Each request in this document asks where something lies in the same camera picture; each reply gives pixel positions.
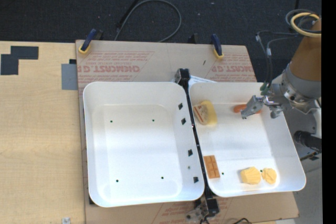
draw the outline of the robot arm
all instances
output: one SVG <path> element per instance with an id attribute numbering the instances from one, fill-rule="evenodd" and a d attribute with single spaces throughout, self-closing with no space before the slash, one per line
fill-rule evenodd
<path id="1" fill-rule="evenodd" d="M 311 30 L 305 32 L 298 29 L 295 19 L 300 16 L 317 19 Z M 269 107 L 270 117 L 273 119 L 282 112 L 294 140 L 305 146 L 307 141 L 312 140 L 313 147 L 308 147 L 319 152 L 322 151 L 321 139 L 315 136 L 320 133 L 316 115 L 321 114 L 321 24 L 321 18 L 312 13 L 297 14 L 292 18 L 293 29 L 304 34 L 304 37 L 291 62 L 269 84 L 261 97 L 252 96 L 246 108 L 241 110 L 243 119 L 255 114 L 263 106 Z"/>

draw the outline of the wooden table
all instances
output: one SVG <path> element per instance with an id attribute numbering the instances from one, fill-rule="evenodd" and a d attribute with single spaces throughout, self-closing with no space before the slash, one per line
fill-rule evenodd
<path id="1" fill-rule="evenodd" d="M 103 223 L 95 215 L 99 209 L 88 210 L 78 90 L 62 89 L 65 80 L 62 65 L 76 59 L 76 44 L 0 41 L 0 54 L 13 54 L 11 48 L 21 46 L 38 47 L 38 59 L 22 56 L 18 74 L 0 75 L 1 222 L 60 224 L 62 219 L 70 218 L 71 224 Z M 236 49 L 248 55 L 244 46 L 228 46 L 223 52 L 229 55 Z M 258 203 L 264 208 L 254 212 Z M 121 213 L 114 213 L 114 218 L 108 221 L 131 223 L 130 210 L 137 210 L 139 223 L 147 224 L 141 212 L 145 215 L 154 207 L 159 210 L 154 212 L 156 216 L 151 223 L 165 223 L 164 215 L 158 217 L 167 207 L 164 204 L 123 207 L 116 211 Z M 299 212 L 292 193 L 237 197 L 226 200 L 222 218 L 210 223 L 230 224 L 247 216 L 258 222 L 295 218 Z"/>

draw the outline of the white plastic bin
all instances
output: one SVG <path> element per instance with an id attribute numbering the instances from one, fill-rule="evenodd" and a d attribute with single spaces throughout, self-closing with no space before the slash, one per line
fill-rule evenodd
<path id="1" fill-rule="evenodd" d="M 172 82 L 93 82 L 83 92 L 88 183 L 101 207 L 200 198 L 186 94 Z"/>
<path id="2" fill-rule="evenodd" d="M 262 83 L 218 82 L 195 83 L 190 87 L 193 105 L 209 100 L 214 105 L 218 123 L 201 125 L 196 117 L 197 135 L 203 156 L 215 155 L 220 178 L 208 178 L 210 189 L 221 197 L 233 197 L 304 188 L 304 174 L 284 115 L 272 119 L 263 107 L 260 114 L 242 119 L 233 107 L 246 104 L 258 95 Z M 273 168 L 275 184 L 261 180 L 259 184 L 243 183 L 240 171 L 255 166 L 259 170 Z"/>

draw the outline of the cardboard sheet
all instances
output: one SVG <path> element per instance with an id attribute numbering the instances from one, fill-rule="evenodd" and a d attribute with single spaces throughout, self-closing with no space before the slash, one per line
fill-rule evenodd
<path id="1" fill-rule="evenodd" d="M 194 209 L 193 202 L 114 208 L 90 204 L 82 92 L 94 81 L 171 81 L 179 68 L 188 68 L 192 76 L 217 82 L 256 82 L 246 47 L 222 45 L 224 58 L 219 60 L 212 45 L 93 40 L 90 50 L 83 55 L 78 51 L 83 42 L 76 41 L 76 53 L 87 224 L 188 223 L 186 215 Z M 295 218 L 299 214 L 292 193 L 217 197 L 217 202 L 220 213 L 208 219 L 211 224 L 230 224 L 242 217 L 261 222 Z"/>
<path id="2" fill-rule="evenodd" d="M 251 70 L 244 46 L 222 46 L 226 57 L 218 62 L 210 45 L 102 43 L 105 45 L 99 47 L 106 51 L 111 48 L 116 52 L 153 51 L 149 65 L 143 65 L 142 70 L 162 81 L 170 80 L 177 68 L 190 68 L 192 75 L 209 78 L 213 66 L 223 67 L 223 70 L 214 68 L 217 75 L 255 81 L 252 71 L 238 70 L 238 66 Z M 80 41 L 76 46 L 74 43 L 0 41 L 1 55 L 10 55 L 16 46 L 38 47 L 39 52 L 38 59 L 19 59 L 18 74 L 0 75 L 2 222 L 56 224 L 69 218 L 71 224 L 188 223 L 185 216 L 193 209 L 192 202 L 118 208 L 100 208 L 89 203 L 87 184 L 84 185 L 87 183 L 85 145 L 80 144 L 84 135 L 80 132 L 82 114 L 78 101 L 81 99 L 77 90 L 62 89 L 62 65 L 76 58 L 79 45 Z M 235 63 L 228 61 L 232 57 L 238 57 Z M 78 62 L 79 66 L 84 65 L 85 57 L 79 57 Z M 111 74 L 129 76 L 130 72 L 124 69 L 124 72 Z M 143 76 L 146 77 L 138 74 L 132 78 L 138 80 Z M 209 223 L 232 224 L 242 217 L 261 222 L 299 215 L 293 193 L 218 198 L 217 201 L 221 211 L 215 218 L 208 219 Z"/>

